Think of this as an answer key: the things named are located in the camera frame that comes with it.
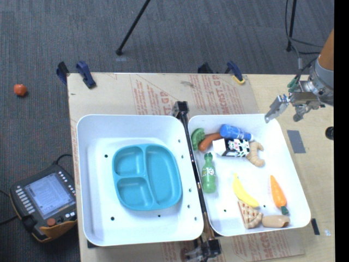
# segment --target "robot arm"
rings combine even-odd
[[[332,29],[321,53],[310,68],[308,80],[300,81],[300,74],[289,83],[288,97],[277,96],[270,105],[264,119],[268,123],[285,111],[289,103],[295,107],[294,121],[303,119],[303,115],[325,105],[333,106],[334,101],[334,28]]]

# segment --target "banana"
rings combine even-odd
[[[237,173],[234,173],[233,190],[237,198],[248,204],[250,207],[255,208],[259,206],[258,201],[246,192],[241,181],[238,179]]]

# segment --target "green bottle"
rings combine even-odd
[[[216,174],[212,164],[212,154],[206,153],[205,165],[202,167],[202,190],[205,193],[214,193],[216,191]]]

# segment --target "blue divided plate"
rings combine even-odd
[[[166,209],[182,196],[177,162],[166,147],[157,144],[123,147],[114,154],[112,170],[116,194],[131,210]]]

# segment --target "pie slice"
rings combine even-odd
[[[263,213],[253,209],[241,200],[238,200],[238,205],[246,229],[254,228],[261,222]]]

